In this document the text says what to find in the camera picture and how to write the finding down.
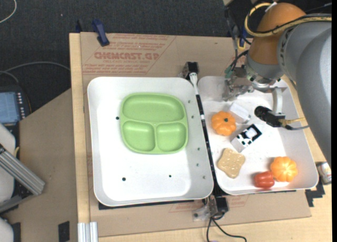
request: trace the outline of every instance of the green divided plate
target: green divided plate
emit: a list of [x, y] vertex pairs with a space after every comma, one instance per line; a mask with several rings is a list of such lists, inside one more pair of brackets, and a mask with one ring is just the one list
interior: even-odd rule
[[183, 103], [161, 93], [134, 93], [122, 101], [121, 133], [134, 152], [168, 154], [187, 144], [188, 126]]

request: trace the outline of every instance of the black clip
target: black clip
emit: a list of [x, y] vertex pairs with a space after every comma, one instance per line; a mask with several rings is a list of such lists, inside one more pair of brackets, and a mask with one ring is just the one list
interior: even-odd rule
[[80, 33], [80, 32], [86, 31], [85, 25], [84, 25], [82, 19], [78, 19], [77, 20], [75, 30], [76, 30], [76, 33]]
[[101, 46], [107, 46], [110, 44], [109, 40], [107, 39], [104, 31], [104, 26], [101, 20], [94, 19], [91, 23], [93, 26], [94, 32], [98, 34], [98, 41], [100, 42]]

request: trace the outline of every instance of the black bracket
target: black bracket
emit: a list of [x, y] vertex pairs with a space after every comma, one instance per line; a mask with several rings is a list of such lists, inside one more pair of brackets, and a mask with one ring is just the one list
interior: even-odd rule
[[306, 189], [305, 190], [306, 199], [308, 200], [308, 204], [310, 207], [314, 207], [314, 198], [323, 198], [323, 195], [325, 195], [323, 183], [321, 181], [321, 178], [316, 185], [316, 190]]
[[21, 242], [21, 223], [17, 222], [12, 224], [13, 233], [14, 233], [14, 242]]
[[58, 225], [58, 242], [70, 240], [70, 222], [66, 221]]
[[198, 62], [186, 62], [183, 70], [182, 70], [182, 77], [186, 80], [190, 79], [190, 73], [199, 73], [199, 65]]

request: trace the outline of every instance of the toy pumpkin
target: toy pumpkin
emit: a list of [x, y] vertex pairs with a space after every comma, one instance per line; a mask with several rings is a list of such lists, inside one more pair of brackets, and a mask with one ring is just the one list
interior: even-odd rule
[[220, 111], [212, 116], [212, 128], [217, 134], [229, 136], [236, 130], [235, 118], [228, 112]]
[[289, 157], [276, 157], [270, 169], [273, 177], [279, 182], [291, 182], [299, 173], [296, 162]]

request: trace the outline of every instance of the electrical wire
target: electrical wire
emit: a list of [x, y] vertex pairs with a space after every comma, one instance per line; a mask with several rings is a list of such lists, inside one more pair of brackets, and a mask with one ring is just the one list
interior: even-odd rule
[[294, 89], [297, 91], [297, 86], [296, 86], [295, 82], [291, 79], [289, 79], [289, 80], [290, 80], [290, 83], [293, 85]]
[[0, 20], [0, 24], [3, 23], [4, 21], [8, 20], [9, 18], [11, 18], [13, 16], [13, 14], [16, 12], [17, 2], [16, 2], [16, 0], [13, 0], [13, 1], [14, 1], [14, 10], [6, 18], [4, 18], [3, 20]]
[[235, 50], [235, 59], [237, 59], [237, 54], [238, 54], [238, 51], [237, 51], [237, 43], [236, 43], [236, 39], [235, 39], [235, 36], [234, 36], [234, 32], [231, 28], [231, 24], [230, 24], [230, 16], [229, 16], [229, 8], [228, 7], [225, 7], [225, 12], [224, 12], [224, 16], [225, 16], [225, 20], [227, 22], [227, 26], [228, 26], [228, 30], [229, 30], [229, 33], [231, 35], [231, 38], [233, 40], [233, 47], [234, 47], [234, 50]]
[[304, 121], [305, 118], [296, 118], [296, 119], [279, 119], [279, 121], [282, 123], [283, 126], [286, 126], [288, 124], [291, 123], [295, 123], [295, 122], [300, 122], [300, 121]]
[[19, 84], [18, 78], [15, 77], [13, 74], [11, 74], [11, 73], [9, 73], [9, 72], [6, 72], [6, 71], [0, 71], [0, 75], [1, 75], [1, 74], [6, 74], [6, 75], [12, 77], [12, 78], [15, 80], [15, 82], [16, 82], [17, 84]]
[[233, 62], [230, 64], [231, 67], [231, 71], [234, 70], [234, 68], [236, 67], [237, 61], [239, 60], [240, 57], [247, 55], [249, 50], [245, 50], [242, 53], [240, 53], [234, 60]]
[[309, 125], [303, 126], [303, 127], [298, 127], [298, 128], [294, 128], [292, 126], [286, 125], [284, 128], [287, 130], [304, 130], [307, 129], [309, 127]]
[[242, 31], [241, 27], [237, 24], [236, 16], [235, 16], [234, 12], [229, 7], [227, 7], [227, 10], [228, 10], [229, 18], [231, 18], [231, 20], [233, 21], [233, 23], [237, 27], [237, 30], [239, 32], [239, 38], [243, 39], [247, 44], [251, 45], [252, 43], [249, 40], [246, 39], [245, 35], [243, 35], [243, 31]]
[[277, 34], [278, 32], [281, 32], [281, 31], [284, 31], [286, 30], [287, 28], [289, 27], [292, 27], [294, 25], [299, 25], [299, 24], [302, 24], [302, 23], [307, 23], [307, 22], [331, 22], [332, 21], [332, 16], [330, 15], [322, 15], [322, 16], [302, 16], [302, 17], [299, 17], [295, 20], [292, 20], [290, 22], [287, 22], [283, 25], [280, 25], [280, 26], [277, 26], [271, 30], [267, 30], [267, 31], [256, 31], [256, 32], [253, 32], [250, 30], [249, 26], [248, 26], [248, 19], [252, 16], [252, 14], [258, 9], [258, 8], [261, 8], [261, 7], [268, 7], [272, 5], [271, 3], [261, 3], [261, 4], [258, 4], [256, 5], [255, 7], [253, 7], [249, 13], [247, 14], [245, 20], [244, 20], [244, 26], [247, 30], [247, 32], [254, 36], [254, 37], [267, 37], [267, 36], [272, 36], [272, 35], [275, 35]]
[[20, 149], [20, 147], [16, 147], [16, 148], [15, 148], [15, 151], [14, 151], [14, 156], [15, 156], [15, 157], [17, 156], [17, 153], [19, 152], [19, 149]]
[[59, 64], [59, 63], [49, 62], [49, 61], [38, 61], [38, 62], [29, 62], [29, 63], [21, 64], [21, 65], [12, 67], [12, 68], [10, 68], [10, 69], [7, 69], [7, 70], [5, 70], [5, 72], [9, 72], [9, 71], [18, 69], [18, 68], [20, 68], [20, 67], [26, 67], [26, 66], [31, 66], [31, 65], [39, 65], [39, 64], [49, 64], [49, 65], [60, 66], [60, 67], [62, 67], [62, 68], [64, 68], [64, 69], [70, 71], [70, 68], [69, 68], [69, 67], [64, 66], [64, 65], [62, 65], [62, 64]]
[[224, 233], [225, 235], [227, 236], [230, 236], [230, 237], [234, 237], [234, 238], [241, 238], [243, 239], [245, 242], [247, 242], [247, 239], [244, 237], [244, 236], [237, 236], [237, 235], [230, 235], [228, 234], [227, 232], [225, 232], [219, 224], [217, 224], [216, 220], [218, 219], [215, 219], [214, 217], [210, 217], [210, 221], [209, 221], [209, 224], [208, 224], [208, 227], [207, 227], [207, 230], [206, 230], [206, 239], [207, 239], [207, 242], [210, 242], [210, 239], [209, 239], [209, 233], [210, 233], [210, 227], [211, 227], [211, 223], [214, 222], [214, 224], [217, 226], [217, 228], [219, 228], [219, 230]]
[[305, 12], [306, 12], [306, 13], [308, 13], [308, 12], [313, 12], [313, 11], [317, 11], [318, 9], [323, 9], [323, 8], [330, 7], [330, 6], [332, 6], [332, 2], [326, 3], [326, 4], [324, 4], [323, 6], [320, 6], [320, 7], [308, 9], [308, 10], [305, 11]]

